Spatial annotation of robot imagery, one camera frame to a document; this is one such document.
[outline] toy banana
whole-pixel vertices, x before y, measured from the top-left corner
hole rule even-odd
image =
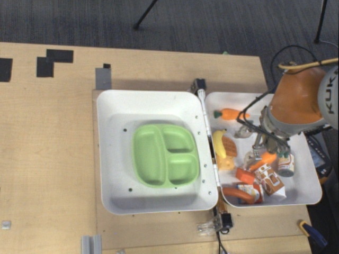
[[[221,159],[226,158],[226,150],[222,143],[222,136],[224,133],[226,133],[226,130],[217,130],[212,135],[214,151]]]

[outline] wooden table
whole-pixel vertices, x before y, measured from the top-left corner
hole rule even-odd
[[[73,50],[74,62],[55,63],[54,78],[37,78],[37,57],[47,49]],[[209,212],[154,214],[153,223],[112,216],[123,234],[105,249],[110,238],[98,230],[96,211],[95,68],[111,64],[114,89],[187,90],[205,78],[207,92],[263,92],[258,57],[0,43],[0,58],[13,59],[11,81],[0,83],[0,221],[12,221],[0,230],[1,253],[78,254],[81,236],[98,233],[104,254],[217,253],[216,237],[192,232]],[[228,209],[235,227],[222,240],[229,252],[311,253],[297,227],[310,222],[305,206]],[[138,225],[149,225],[148,233],[138,235]]]

